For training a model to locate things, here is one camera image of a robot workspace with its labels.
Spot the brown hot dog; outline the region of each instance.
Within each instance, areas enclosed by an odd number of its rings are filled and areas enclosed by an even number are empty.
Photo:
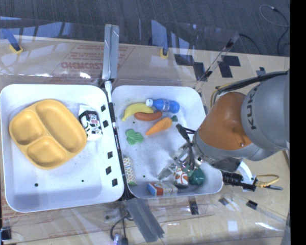
[[[155,113],[143,113],[143,112],[137,112],[134,114],[134,117],[137,120],[145,120],[145,121],[149,121],[149,120],[156,120],[161,118],[162,116],[162,112],[161,111],[157,111]]]

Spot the blue water bottle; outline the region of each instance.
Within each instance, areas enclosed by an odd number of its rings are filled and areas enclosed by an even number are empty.
[[[155,107],[161,112],[178,113],[180,109],[179,103],[167,99],[147,99],[145,104],[149,107]]]

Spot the yellow banana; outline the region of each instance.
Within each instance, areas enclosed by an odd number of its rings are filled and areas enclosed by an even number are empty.
[[[123,118],[121,120],[125,121],[129,116],[137,112],[154,113],[154,110],[151,107],[145,105],[144,103],[131,104],[125,109]]]

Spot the white cap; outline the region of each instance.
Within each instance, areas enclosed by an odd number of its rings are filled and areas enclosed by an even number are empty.
[[[152,99],[147,99],[145,104],[149,107],[152,107],[153,106],[153,100]]]

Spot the toy carrot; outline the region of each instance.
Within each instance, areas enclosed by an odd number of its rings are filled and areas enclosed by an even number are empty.
[[[165,117],[165,118],[159,120],[145,134],[146,135],[151,135],[153,133],[158,133],[158,132],[161,132],[163,130],[166,130],[166,129],[170,128],[171,125],[172,125],[172,122],[174,121],[175,118],[176,118],[176,116],[174,116],[172,118]]]

